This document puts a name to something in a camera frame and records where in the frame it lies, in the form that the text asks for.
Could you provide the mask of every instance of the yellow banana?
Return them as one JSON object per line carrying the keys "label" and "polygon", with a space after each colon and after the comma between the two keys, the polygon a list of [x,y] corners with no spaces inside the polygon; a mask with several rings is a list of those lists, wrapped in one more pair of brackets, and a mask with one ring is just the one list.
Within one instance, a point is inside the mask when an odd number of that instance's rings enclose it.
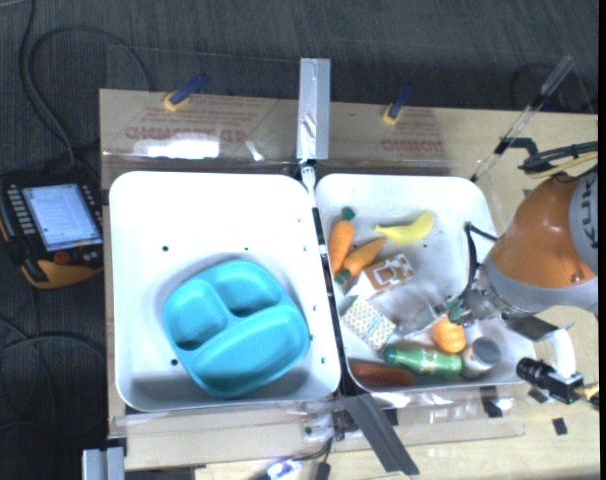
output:
{"label": "yellow banana", "polygon": [[434,227],[434,214],[424,211],[411,224],[403,226],[381,226],[377,224],[374,231],[383,233],[389,240],[397,244],[416,242],[427,235]]}

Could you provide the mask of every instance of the lcd screen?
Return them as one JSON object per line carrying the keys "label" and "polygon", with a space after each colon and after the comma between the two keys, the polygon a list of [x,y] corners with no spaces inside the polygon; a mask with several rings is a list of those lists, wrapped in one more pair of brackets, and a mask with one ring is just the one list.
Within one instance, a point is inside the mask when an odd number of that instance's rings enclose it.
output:
{"label": "lcd screen", "polygon": [[103,242],[78,185],[29,187],[23,195],[48,251]]}

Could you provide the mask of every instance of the button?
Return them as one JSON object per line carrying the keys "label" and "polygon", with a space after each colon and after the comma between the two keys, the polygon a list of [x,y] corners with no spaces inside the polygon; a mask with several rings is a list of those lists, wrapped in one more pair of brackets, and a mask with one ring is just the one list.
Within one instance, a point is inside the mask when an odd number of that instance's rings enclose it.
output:
{"label": "button", "polygon": [[66,251],[57,251],[54,253],[54,263],[57,265],[67,265],[70,262],[70,255]]}

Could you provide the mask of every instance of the blue plate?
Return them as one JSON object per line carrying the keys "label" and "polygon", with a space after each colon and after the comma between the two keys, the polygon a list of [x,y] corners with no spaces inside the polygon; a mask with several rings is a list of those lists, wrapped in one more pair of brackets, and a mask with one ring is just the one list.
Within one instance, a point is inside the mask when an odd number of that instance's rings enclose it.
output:
{"label": "blue plate", "polygon": [[262,266],[231,260],[176,288],[163,306],[174,351],[197,384],[238,398],[276,380],[307,352],[305,317]]}

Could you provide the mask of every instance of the blue clamp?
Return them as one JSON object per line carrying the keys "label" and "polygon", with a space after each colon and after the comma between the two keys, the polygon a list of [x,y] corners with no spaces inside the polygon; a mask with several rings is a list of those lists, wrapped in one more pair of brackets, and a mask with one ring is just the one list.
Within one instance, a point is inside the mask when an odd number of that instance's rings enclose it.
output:
{"label": "blue clamp", "polygon": [[387,124],[396,124],[401,116],[403,105],[409,98],[411,92],[412,87],[410,84],[403,86],[403,89],[401,89],[401,92],[399,92],[399,95],[396,97],[394,103],[390,103],[385,108],[385,112],[383,113],[383,121],[385,121]]}
{"label": "blue clamp", "polygon": [[163,99],[165,108],[172,112],[176,112],[179,108],[186,106],[190,101],[190,94],[199,92],[203,89],[208,80],[209,77],[205,73],[200,73],[192,77],[176,91],[165,96]]}

